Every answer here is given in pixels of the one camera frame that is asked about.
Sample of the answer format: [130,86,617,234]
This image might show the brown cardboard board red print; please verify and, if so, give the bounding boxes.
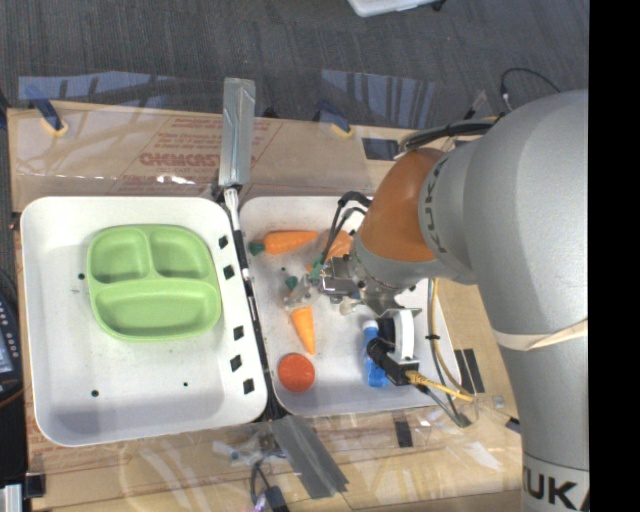
[6,99,522,511]

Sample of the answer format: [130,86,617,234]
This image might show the orange carrot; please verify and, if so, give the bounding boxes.
[247,228,320,258]
[284,275,318,357]
[305,228,355,274]

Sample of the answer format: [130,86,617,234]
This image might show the black cylinder on white bracket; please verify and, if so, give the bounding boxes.
[366,308,422,388]

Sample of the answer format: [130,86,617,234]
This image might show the green divided plate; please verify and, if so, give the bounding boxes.
[85,223,223,344]

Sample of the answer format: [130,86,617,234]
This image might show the blue bottle white cap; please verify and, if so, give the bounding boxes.
[361,319,392,389]

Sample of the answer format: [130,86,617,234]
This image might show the white plastic tray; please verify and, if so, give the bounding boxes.
[238,194,464,419]
[19,195,269,448]

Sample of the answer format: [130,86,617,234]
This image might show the orange round disc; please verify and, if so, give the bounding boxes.
[277,352,317,394]

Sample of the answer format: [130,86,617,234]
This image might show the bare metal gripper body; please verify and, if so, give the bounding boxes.
[317,253,407,318]

